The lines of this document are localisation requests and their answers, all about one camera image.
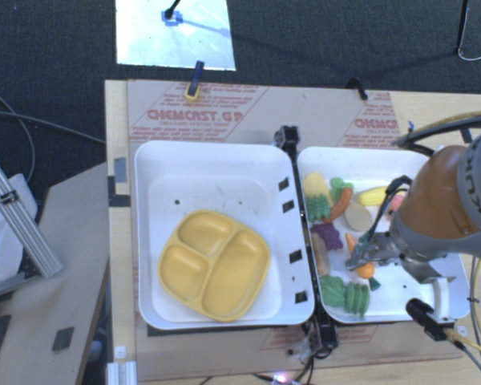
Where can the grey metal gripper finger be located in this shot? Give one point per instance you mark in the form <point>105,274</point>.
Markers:
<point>364,249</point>
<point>356,262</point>

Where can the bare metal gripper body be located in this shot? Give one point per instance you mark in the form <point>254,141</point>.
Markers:
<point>386,249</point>

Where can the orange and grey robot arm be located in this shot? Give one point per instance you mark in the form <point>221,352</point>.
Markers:
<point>445,199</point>

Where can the round orange carrot green top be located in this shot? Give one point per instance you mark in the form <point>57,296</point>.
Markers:
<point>366,271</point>

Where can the small orange toy carrot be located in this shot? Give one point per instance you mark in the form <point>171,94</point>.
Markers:
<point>350,243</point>

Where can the beige toy potato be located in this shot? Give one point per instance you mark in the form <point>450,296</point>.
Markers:
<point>357,217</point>

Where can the brown toy bread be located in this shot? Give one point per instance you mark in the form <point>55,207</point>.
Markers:
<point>321,255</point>

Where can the dark green ribbed toy vegetable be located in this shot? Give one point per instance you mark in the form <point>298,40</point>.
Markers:
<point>357,298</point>

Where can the green toy lettuce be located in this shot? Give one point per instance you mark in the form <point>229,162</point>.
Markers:
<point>332,291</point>

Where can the purple toy grapes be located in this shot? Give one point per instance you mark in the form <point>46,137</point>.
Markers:
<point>326,235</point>

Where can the pink and orange toy food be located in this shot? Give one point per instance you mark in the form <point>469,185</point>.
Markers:
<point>394,205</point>

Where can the white plastic tray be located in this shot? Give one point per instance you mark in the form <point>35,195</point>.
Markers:
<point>208,175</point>
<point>393,295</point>

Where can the long orange toy carrot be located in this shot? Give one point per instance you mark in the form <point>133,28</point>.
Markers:
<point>338,207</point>

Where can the yellow toy corn cob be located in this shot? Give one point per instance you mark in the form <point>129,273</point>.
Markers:
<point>373,196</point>

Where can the thin black rod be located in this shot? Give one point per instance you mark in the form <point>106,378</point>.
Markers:
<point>304,215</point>

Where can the small green toy leaf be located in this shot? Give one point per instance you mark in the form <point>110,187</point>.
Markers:
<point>336,186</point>

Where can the yellow toy pepper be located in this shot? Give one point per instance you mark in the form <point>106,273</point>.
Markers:
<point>316,185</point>

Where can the yellow divided plate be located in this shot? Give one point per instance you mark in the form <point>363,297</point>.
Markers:
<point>212,263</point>

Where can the brown cardboard board red print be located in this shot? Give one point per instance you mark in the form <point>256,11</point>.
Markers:
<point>232,110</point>

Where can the black cylinder on white bracket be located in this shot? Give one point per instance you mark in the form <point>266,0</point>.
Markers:
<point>425,315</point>

